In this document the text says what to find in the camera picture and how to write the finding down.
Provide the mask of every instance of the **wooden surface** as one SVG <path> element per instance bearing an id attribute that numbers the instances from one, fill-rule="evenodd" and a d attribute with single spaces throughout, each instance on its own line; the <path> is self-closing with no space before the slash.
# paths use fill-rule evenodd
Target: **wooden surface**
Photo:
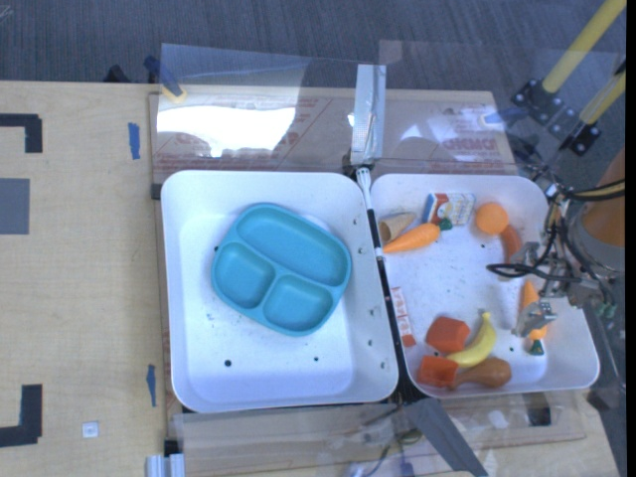
<path id="1" fill-rule="evenodd" d="M 0 427 L 19 422 L 21 385 L 44 388 L 43 436 L 0 448 L 0 475 L 143 475 L 145 457 L 162 451 L 147 105 L 155 89 L 0 81 L 0 112 L 38 113 L 44 121 L 43 154 L 24 153 L 22 129 L 0 128 L 0 177 L 31 180 L 29 234 L 0 236 Z M 138 160 L 129 122 L 140 128 Z M 598 414 L 584 401 L 579 406 L 583 437 L 478 449 L 479 459 L 491 476 L 617 475 Z M 82 424 L 93 420 L 99 437 L 82 438 Z M 434 455 L 413 464 L 420 475 L 447 471 Z M 391 475 L 389 468 L 377 475 Z M 331 476 L 324 467 L 285 475 Z"/>

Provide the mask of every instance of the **yellow banana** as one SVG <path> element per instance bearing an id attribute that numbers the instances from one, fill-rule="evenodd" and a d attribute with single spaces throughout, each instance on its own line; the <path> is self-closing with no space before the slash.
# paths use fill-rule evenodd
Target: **yellow banana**
<path id="1" fill-rule="evenodd" d="M 486 311 L 481 315 L 481 327 L 473 340 L 459 352 L 454 352 L 446 356 L 447 359 L 456 362 L 460 368 L 472 368 L 477 366 L 492 352 L 497 339 L 497 333 L 492 323 L 490 323 L 490 313 Z"/>

